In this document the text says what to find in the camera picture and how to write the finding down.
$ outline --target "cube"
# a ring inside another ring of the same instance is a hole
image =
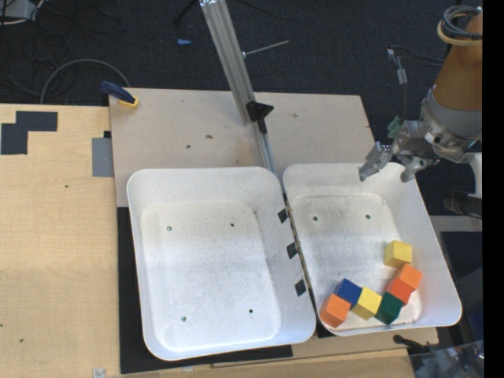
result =
[[[376,312],[375,318],[384,324],[391,324],[399,316],[401,308],[402,301],[385,291],[381,297],[380,307],[378,308],[378,312]]]
[[[381,295],[364,286],[357,304],[355,304],[351,311],[362,319],[368,320],[376,315],[378,308],[380,308],[380,303]]]
[[[394,239],[385,246],[384,264],[400,268],[405,263],[411,263],[412,248],[408,243]]]
[[[411,293],[415,290],[408,283],[398,277],[394,277],[385,286],[385,291],[399,298],[405,306],[410,300]]]
[[[423,273],[420,270],[415,269],[412,265],[409,265],[407,263],[400,267],[397,272],[395,272],[395,277],[404,281],[406,284],[412,287],[413,290],[418,289],[420,281],[422,280],[422,276]]]
[[[353,307],[357,304],[361,291],[362,289],[357,284],[352,283],[348,279],[343,279],[335,287],[333,294],[336,294],[338,297],[348,301],[351,304],[351,307]]]
[[[322,303],[319,315],[321,320],[331,328],[337,328],[346,320],[349,310],[348,301],[331,293]]]

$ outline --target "gray cable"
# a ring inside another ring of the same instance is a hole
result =
[[[105,62],[105,61],[101,61],[101,60],[96,60],[96,59],[78,59],[78,60],[74,60],[74,61],[70,61],[69,63],[65,63],[64,65],[62,65],[61,67],[58,67],[54,72],[53,74],[50,75],[49,79],[46,81],[46,84],[44,85],[44,88],[42,89],[42,93],[40,94],[40,104],[42,105],[43,102],[44,102],[44,97],[46,95],[46,91],[47,91],[47,88],[49,87],[51,81],[53,81],[53,78],[63,69],[69,67],[70,65],[75,65],[77,63],[96,63],[98,65],[104,65],[110,69],[112,69],[114,72],[116,72],[122,79],[123,81],[126,83],[126,86],[127,87],[130,87],[130,84],[129,84],[129,81],[128,79],[126,78],[126,76],[119,71],[119,69],[115,68],[114,66],[110,65],[109,63]]]

